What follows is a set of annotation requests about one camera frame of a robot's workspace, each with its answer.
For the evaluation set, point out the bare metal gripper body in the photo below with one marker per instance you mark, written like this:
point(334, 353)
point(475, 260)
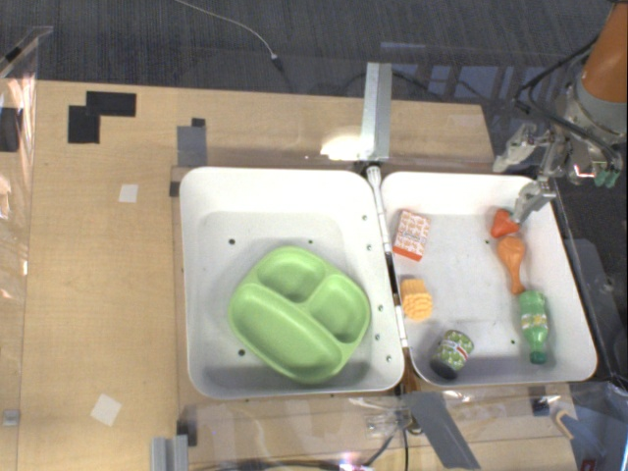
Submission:
point(581, 150)

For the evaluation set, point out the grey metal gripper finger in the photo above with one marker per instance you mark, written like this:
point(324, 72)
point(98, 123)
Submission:
point(525, 206)
point(544, 196)

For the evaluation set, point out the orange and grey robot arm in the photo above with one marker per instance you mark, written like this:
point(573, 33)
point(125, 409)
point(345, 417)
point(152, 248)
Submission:
point(606, 67)

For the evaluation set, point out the orange carrot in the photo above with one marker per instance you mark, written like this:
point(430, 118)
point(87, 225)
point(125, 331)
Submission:
point(501, 224)

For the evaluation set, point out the orange chicken drumstick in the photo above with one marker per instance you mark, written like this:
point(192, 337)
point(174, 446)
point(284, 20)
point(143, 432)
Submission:
point(511, 258)

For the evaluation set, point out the white plastic tray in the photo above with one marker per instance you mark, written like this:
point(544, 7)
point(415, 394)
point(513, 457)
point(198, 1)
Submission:
point(466, 277)
point(216, 273)

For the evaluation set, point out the green plastic bottle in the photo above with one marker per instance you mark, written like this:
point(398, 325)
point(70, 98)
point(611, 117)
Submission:
point(533, 319)

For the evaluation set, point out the orange and white carton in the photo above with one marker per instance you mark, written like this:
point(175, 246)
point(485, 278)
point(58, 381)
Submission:
point(412, 236)

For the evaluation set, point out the green can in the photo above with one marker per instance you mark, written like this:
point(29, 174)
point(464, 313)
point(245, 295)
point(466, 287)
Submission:
point(454, 351)

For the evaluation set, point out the green divided plate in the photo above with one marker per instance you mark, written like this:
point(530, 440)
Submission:
point(294, 322)

